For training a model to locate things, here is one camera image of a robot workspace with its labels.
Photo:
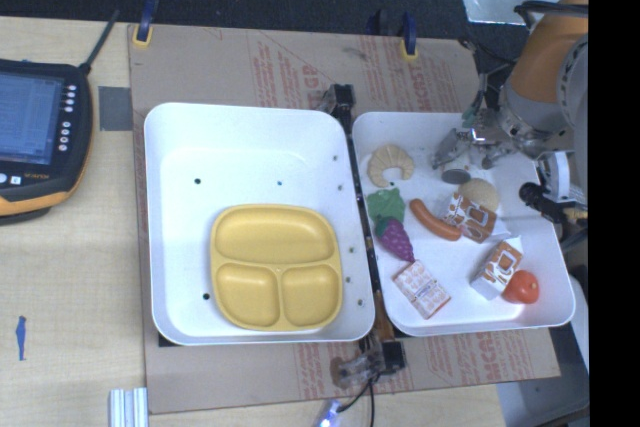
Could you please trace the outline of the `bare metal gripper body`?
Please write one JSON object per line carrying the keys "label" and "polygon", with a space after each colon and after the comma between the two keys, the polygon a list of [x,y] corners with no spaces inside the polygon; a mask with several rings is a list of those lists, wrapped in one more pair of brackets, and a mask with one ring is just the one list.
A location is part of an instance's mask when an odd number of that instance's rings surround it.
{"label": "bare metal gripper body", "polygon": [[494,155],[523,152],[537,156],[546,143],[546,133],[523,121],[509,108],[480,108],[463,117],[467,139]]}

